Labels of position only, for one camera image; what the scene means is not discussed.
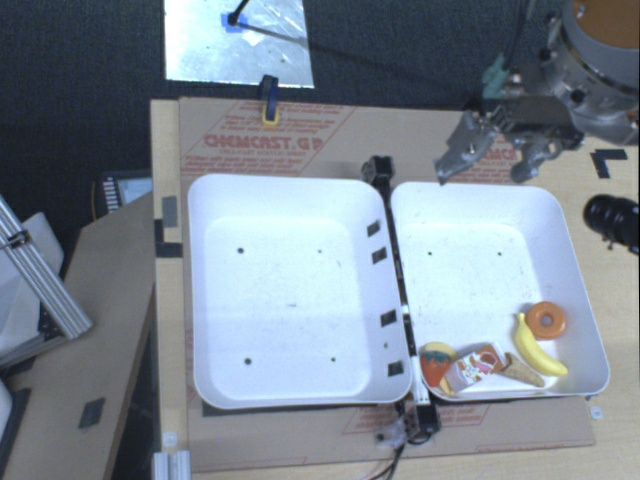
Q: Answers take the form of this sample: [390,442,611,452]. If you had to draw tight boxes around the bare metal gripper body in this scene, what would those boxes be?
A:
[467,42,640,152]

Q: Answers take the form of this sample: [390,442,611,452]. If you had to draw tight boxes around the white plastic tray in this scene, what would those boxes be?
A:
[389,181,612,403]
[186,173,414,411]

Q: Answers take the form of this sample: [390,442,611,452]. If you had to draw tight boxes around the thin black and white rod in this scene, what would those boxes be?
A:
[378,176,427,405]

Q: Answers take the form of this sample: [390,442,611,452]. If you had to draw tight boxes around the orange doughnut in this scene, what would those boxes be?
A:
[524,300,568,341]

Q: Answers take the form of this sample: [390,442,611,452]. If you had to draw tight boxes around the brown cardboard board red print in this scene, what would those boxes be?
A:
[178,96,597,474]

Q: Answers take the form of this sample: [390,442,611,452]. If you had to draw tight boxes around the yellow banana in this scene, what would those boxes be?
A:
[513,311,570,378]

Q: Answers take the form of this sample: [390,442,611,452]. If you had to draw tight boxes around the brown waffle cone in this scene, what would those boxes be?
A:
[498,351,546,389]

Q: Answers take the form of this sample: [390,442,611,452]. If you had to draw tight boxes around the white and brown carton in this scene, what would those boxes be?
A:
[444,342,509,395]

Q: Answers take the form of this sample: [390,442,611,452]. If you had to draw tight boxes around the red strawberry toy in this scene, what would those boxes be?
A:
[418,341,460,398]

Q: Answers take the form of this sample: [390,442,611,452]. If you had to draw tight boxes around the black cylinder on white bracket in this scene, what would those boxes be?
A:
[582,194,640,256]

